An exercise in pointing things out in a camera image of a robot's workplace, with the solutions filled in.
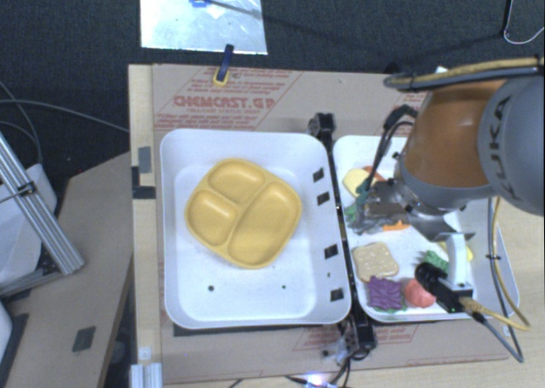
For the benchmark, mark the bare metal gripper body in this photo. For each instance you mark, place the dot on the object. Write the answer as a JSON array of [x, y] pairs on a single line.
[[389, 209]]

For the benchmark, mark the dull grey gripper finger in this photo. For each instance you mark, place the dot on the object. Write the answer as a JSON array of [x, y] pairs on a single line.
[[373, 197], [366, 226]]

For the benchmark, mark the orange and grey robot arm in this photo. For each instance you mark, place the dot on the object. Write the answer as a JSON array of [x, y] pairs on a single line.
[[460, 139]]

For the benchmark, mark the orange toy food piece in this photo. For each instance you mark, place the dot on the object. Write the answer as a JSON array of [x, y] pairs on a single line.
[[396, 227]]

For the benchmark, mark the green toy broccoli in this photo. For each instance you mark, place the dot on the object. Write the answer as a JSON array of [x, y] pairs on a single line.
[[351, 212]]

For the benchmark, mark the yellow toy cheese slice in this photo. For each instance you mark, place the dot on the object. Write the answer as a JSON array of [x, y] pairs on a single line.
[[353, 182]]

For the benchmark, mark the thin black rod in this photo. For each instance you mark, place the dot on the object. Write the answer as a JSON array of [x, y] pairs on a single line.
[[340, 212]]

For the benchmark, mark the tan toy bread slice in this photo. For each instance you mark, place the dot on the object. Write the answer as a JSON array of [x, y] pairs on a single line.
[[374, 260]]

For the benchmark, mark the white plastic tray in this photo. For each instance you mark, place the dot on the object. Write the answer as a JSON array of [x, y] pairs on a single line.
[[298, 292], [404, 250]]

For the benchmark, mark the green toy lettuce leaf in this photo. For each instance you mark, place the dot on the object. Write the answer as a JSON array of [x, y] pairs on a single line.
[[436, 259]]

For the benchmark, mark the purple toy lettuce leaf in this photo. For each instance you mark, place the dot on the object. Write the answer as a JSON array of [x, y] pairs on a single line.
[[385, 294]]

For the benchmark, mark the red toy tomato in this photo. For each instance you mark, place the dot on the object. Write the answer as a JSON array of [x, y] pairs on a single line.
[[417, 294]]

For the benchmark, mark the yellow divided plate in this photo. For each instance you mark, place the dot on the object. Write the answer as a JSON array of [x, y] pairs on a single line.
[[251, 216]]

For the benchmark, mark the brown cardboard board red print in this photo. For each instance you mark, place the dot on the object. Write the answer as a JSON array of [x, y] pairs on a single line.
[[289, 93]]

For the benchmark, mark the black cylinder on white bracket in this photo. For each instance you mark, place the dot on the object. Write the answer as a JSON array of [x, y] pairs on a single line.
[[456, 263]]

